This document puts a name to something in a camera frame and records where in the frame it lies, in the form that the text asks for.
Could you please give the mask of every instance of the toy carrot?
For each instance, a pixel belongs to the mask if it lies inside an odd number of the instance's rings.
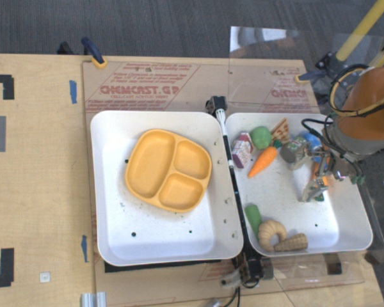
[[[272,146],[267,147],[263,152],[259,155],[257,160],[252,166],[252,169],[249,171],[248,177],[255,176],[258,172],[264,170],[268,167],[277,156],[277,149],[282,145],[279,140],[275,140]]]

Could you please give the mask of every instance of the green ball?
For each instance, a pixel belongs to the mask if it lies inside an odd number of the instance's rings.
[[[258,126],[250,132],[250,138],[258,149],[265,149],[271,143],[271,133],[265,126]]]

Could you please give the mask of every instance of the white tray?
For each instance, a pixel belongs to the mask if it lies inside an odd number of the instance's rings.
[[[199,205],[176,213],[149,205],[125,186],[125,160],[147,130],[164,129],[202,145],[212,175]],[[116,266],[229,259],[243,235],[219,123],[206,113],[103,111],[91,122],[97,239]]]
[[[304,118],[324,120],[321,114],[276,114],[276,113],[236,113],[227,118],[226,127],[229,142],[244,131],[256,126],[267,126],[270,130],[286,117],[291,136],[305,132],[301,125]],[[308,123],[321,131],[320,124]],[[372,230],[357,185],[347,178],[342,182],[328,178],[329,189],[324,193],[324,201],[300,202],[303,189],[312,175],[312,163],[295,171],[289,170],[280,154],[273,163],[253,178],[248,178],[252,164],[244,169],[236,168],[236,180],[243,208],[255,204],[265,221],[274,219],[287,229],[288,237],[304,233],[308,237],[308,249],[303,251],[267,252],[259,246],[254,232],[248,232],[252,246],[265,256],[288,256],[312,253],[364,250],[371,245]]]

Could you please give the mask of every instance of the yellow pole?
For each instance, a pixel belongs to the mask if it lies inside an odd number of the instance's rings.
[[[381,51],[370,63],[369,66],[382,67],[384,66],[384,51]]]
[[[367,34],[370,28],[376,23],[376,21],[384,13],[384,0],[377,0],[374,6],[370,9],[368,14],[363,18],[363,20],[357,25],[355,30],[349,36],[349,38],[344,42],[343,46],[336,53],[336,58],[339,61],[345,61],[347,57],[353,52],[355,47],[363,39],[363,36]]]

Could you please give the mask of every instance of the wooden surface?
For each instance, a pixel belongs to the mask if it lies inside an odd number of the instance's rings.
[[[81,294],[95,291],[81,68],[88,60],[0,54],[0,74],[15,79],[15,100],[3,100],[0,85],[0,116],[6,117],[6,151],[0,152],[0,249],[15,250],[14,282],[0,288],[0,306],[79,306]],[[76,104],[71,101],[70,80],[77,83]],[[88,262],[81,247],[83,235]],[[359,262],[365,279],[361,284],[246,295],[241,306],[384,306],[372,267],[362,255]],[[51,273],[50,282],[40,282],[41,272]]]

